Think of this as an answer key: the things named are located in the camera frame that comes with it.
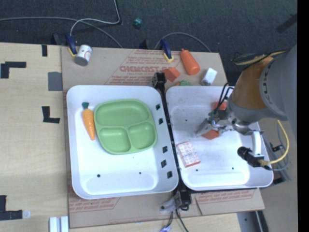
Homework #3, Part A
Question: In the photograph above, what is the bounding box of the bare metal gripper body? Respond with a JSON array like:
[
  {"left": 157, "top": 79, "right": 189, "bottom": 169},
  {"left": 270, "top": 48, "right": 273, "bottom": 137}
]
[{"left": 209, "top": 110, "right": 258, "bottom": 136}]

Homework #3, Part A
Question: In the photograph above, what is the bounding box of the orange cube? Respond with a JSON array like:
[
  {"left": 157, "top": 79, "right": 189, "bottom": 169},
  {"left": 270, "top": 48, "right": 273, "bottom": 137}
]
[{"left": 201, "top": 129, "right": 220, "bottom": 141}]

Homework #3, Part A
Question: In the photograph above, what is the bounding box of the white plastic tray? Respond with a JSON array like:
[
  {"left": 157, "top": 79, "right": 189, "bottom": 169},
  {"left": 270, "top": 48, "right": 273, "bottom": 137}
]
[
  {"left": 66, "top": 85, "right": 180, "bottom": 200},
  {"left": 165, "top": 85, "right": 274, "bottom": 191}
]

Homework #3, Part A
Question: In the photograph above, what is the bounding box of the white carton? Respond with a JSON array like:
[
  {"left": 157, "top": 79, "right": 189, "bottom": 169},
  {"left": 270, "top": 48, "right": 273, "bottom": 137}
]
[{"left": 201, "top": 67, "right": 218, "bottom": 87}]

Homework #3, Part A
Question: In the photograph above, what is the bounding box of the orange house-shaped block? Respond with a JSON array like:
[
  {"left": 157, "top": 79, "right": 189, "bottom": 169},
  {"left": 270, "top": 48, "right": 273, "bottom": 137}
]
[{"left": 164, "top": 67, "right": 181, "bottom": 83}]

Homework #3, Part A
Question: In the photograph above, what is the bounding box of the orange bottle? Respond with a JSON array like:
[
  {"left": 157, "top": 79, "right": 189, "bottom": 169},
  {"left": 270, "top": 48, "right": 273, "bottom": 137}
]
[{"left": 180, "top": 48, "right": 201, "bottom": 76}]

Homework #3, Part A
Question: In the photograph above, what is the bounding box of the green divided plate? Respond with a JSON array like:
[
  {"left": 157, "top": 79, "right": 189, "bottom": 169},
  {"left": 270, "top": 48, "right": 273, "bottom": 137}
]
[{"left": 93, "top": 99, "right": 158, "bottom": 156}]

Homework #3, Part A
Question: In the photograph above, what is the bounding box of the brown cardboard board red print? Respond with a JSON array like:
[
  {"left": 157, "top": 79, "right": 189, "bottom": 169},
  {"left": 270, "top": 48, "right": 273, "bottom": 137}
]
[{"left": 60, "top": 46, "right": 266, "bottom": 229}]

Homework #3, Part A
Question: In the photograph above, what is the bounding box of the orange carrot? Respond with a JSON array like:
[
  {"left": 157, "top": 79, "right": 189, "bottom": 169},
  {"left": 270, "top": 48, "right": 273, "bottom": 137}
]
[{"left": 81, "top": 101, "right": 97, "bottom": 141}]

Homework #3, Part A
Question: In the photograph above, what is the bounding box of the white can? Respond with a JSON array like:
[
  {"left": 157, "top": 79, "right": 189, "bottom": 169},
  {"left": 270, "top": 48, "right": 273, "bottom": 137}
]
[{"left": 74, "top": 44, "right": 94, "bottom": 67}]

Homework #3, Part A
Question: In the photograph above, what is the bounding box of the black cylinder on white bracket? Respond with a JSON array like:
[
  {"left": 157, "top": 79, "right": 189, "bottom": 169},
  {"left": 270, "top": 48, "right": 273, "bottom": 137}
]
[{"left": 237, "top": 130, "right": 266, "bottom": 168}]

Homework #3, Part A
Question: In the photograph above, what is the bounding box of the black block with thin wires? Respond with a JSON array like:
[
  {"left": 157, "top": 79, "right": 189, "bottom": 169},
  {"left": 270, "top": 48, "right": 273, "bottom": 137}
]
[{"left": 176, "top": 189, "right": 193, "bottom": 208}]

